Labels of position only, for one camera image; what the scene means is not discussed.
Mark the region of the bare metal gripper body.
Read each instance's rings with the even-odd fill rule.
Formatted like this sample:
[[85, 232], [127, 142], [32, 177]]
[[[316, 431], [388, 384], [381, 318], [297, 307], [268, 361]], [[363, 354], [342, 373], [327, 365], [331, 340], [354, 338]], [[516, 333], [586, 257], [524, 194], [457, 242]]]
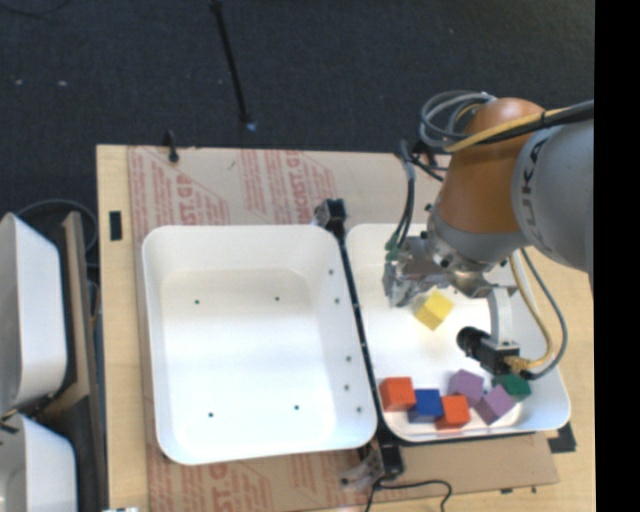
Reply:
[[495, 285], [486, 274], [501, 261], [497, 236], [392, 236], [388, 240], [388, 263], [406, 281], [427, 278], [433, 287], [453, 287], [465, 296], [487, 296]]

